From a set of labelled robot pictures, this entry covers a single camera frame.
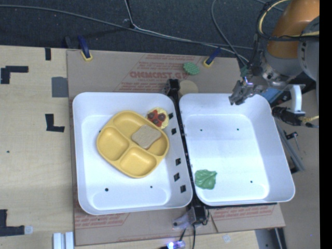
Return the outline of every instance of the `table surface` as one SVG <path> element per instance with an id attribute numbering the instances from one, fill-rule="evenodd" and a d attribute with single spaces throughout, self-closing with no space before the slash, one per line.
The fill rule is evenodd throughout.
<path id="1" fill-rule="evenodd" d="M 68 98 L 52 98 L 51 88 L 52 77 L 67 77 L 66 51 L 52 49 L 52 60 L 45 61 L 44 48 L 0 46 L 0 67 L 29 66 L 29 73 L 11 73 L 10 84 L 0 87 L 0 209 L 8 209 L 8 226 L 33 226 L 33 234 L 1 237 L 0 248 L 51 248 L 53 233 L 74 229 Z M 54 114 L 54 125 L 65 126 L 64 132 L 46 132 L 45 114 Z M 303 132 L 311 135 L 313 131 Z M 311 188 L 313 198 L 307 203 L 314 214 L 313 225 L 306 229 L 315 236 L 319 236 L 319 193 L 315 193 L 319 179 L 317 134 L 318 131 L 314 134 L 315 150 L 307 152 L 305 157 L 315 161 L 308 167 L 315 180 L 314 188 Z M 296 175 L 295 183 L 299 180 L 302 184 L 305 179 L 305 174 Z M 303 199 L 302 192 L 300 190 L 298 202 Z M 282 205 L 282 211 L 287 215 L 286 224 L 294 227 L 298 226 L 290 219 L 297 204 Z M 191 247 L 192 236 L 184 240 Z M 167 242 L 169 239 L 157 239 L 84 248 L 159 248 Z M 259 246 L 255 231 L 251 230 L 199 235 L 195 248 Z"/>

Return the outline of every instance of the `dark background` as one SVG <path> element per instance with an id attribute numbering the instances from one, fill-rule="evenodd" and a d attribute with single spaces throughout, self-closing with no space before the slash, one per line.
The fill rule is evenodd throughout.
<path id="1" fill-rule="evenodd" d="M 226 41 L 211 17 L 214 0 L 128 0 L 133 23 L 141 29 L 211 44 Z M 2 5 L 34 6 L 63 10 L 118 26 L 130 27 L 125 0 L 0 0 Z M 263 4 L 255 0 L 217 0 L 216 21 L 236 51 L 251 56 L 255 23 Z M 272 10 L 264 22 L 271 32 L 280 11 Z M 78 35 L 92 50 L 193 54 L 209 56 L 214 48 L 156 38 L 120 27 L 69 16 L 64 13 L 27 8 L 0 7 L 0 45 L 78 48 Z M 234 57 L 222 51 L 221 57 Z"/>

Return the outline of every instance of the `green leaf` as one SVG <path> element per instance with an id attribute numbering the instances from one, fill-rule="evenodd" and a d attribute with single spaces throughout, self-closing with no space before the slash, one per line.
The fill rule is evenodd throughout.
<path id="1" fill-rule="evenodd" d="M 213 189 L 216 184 L 215 171 L 198 170 L 195 173 L 195 185 L 202 189 Z"/>

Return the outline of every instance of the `white tray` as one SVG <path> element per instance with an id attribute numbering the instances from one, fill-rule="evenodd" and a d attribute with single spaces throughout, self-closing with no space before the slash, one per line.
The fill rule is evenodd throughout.
<path id="1" fill-rule="evenodd" d="M 211 206 L 289 201 L 295 194 L 269 103 L 239 106 L 229 94 L 187 94 L 179 102 L 193 175 L 216 171 L 214 189 L 195 187 Z"/>
<path id="2" fill-rule="evenodd" d="M 163 129 L 170 141 L 166 157 L 144 178 L 130 178 L 104 160 L 96 148 L 102 127 L 116 113 L 142 116 L 154 107 L 173 113 Z M 180 208 L 192 199 L 192 187 L 173 102 L 163 94 L 81 93 L 73 101 L 78 201 L 89 214 L 101 215 Z"/>

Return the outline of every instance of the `yellow plate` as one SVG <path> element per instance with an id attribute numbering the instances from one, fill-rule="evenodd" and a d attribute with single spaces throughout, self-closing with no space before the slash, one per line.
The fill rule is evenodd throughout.
<path id="1" fill-rule="evenodd" d="M 141 126 L 149 125 L 161 133 L 149 149 L 140 147 L 131 136 Z M 117 113 L 100 131 L 96 141 L 98 152 L 122 173 L 142 178 L 151 173 L 169 149 L 167 135 L 148 119 L 131 110 Z"/>

